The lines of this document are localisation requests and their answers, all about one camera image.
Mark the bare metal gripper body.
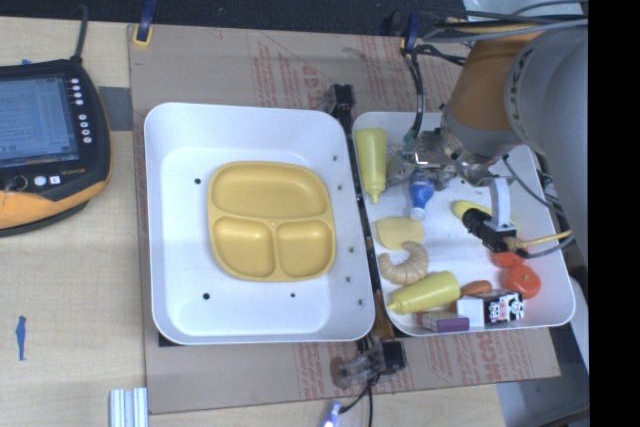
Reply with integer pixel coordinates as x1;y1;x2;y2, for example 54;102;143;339
412;130;507;189

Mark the blue and white bottle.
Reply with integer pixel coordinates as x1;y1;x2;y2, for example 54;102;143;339
408;169;437;222

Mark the yellow squeeze bottle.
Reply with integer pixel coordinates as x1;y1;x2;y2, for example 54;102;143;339
353;127;389;205
385;270;462;315

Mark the yellow toy corn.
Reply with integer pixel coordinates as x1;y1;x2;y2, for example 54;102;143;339
451;199;494;222

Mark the thin black and white rod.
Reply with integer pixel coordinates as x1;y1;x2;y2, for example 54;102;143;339
337;107;390;342

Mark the pale yellow toy chip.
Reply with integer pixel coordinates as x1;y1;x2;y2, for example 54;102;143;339
374;215;426;252

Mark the white plastic tray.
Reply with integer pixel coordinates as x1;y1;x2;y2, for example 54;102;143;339
143;101;377;347
351;110;577;338

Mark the beige toy croissant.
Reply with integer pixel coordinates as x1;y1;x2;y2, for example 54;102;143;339
376;240;431;287

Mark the small orange toy piece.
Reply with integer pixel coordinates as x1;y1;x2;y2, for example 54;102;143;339
491;250;526;270

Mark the orange toy sausage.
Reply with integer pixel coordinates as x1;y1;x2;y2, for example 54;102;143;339
459;279;494;299

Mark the orange toy carrot chunk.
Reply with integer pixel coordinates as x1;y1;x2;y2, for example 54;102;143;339
503;264;542;301

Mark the yellow divided plate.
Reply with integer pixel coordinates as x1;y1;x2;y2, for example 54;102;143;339
206;160;337;284

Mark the white carton with cow print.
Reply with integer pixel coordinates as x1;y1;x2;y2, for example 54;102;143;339
455;290;526;328

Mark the small purple box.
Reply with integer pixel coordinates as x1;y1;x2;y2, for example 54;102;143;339
416;311;472;334

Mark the brown cardboard board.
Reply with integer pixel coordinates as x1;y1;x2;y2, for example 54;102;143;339
127;23;563;416

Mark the black block with thin wires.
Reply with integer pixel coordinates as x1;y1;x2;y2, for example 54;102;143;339
367;338;408;377
325;83;357;117

